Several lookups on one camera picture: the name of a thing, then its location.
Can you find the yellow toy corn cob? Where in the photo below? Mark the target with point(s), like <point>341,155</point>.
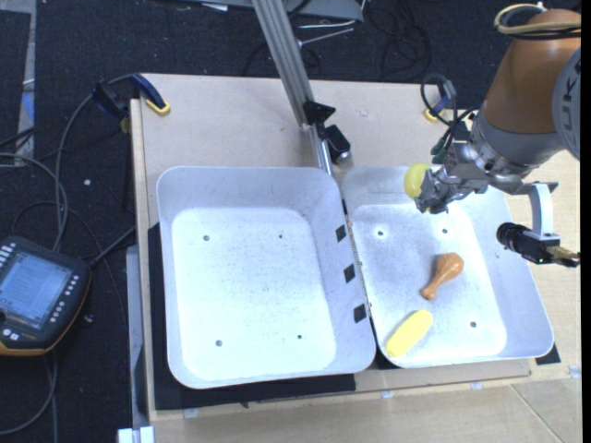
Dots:
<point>410,333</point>

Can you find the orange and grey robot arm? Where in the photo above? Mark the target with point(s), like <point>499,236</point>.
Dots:
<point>522,86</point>

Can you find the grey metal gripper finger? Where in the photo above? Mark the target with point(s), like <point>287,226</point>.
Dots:
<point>442,201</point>
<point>425,194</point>

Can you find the white plastic tray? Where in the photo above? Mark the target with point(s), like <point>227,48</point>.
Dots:
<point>461,330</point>
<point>254,289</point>

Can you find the yellow round toy fruit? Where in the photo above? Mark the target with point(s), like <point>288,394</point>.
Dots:
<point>414,180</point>

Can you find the black cylinder on white bracket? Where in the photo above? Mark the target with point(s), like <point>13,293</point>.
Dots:
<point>526,240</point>

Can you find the orange toy chicken drumstick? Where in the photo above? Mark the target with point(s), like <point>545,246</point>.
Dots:
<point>444,270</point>

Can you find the pale wood board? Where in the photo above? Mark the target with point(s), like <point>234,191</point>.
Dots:
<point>231,123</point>

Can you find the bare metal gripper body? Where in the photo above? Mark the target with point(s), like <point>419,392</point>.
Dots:
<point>464,176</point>

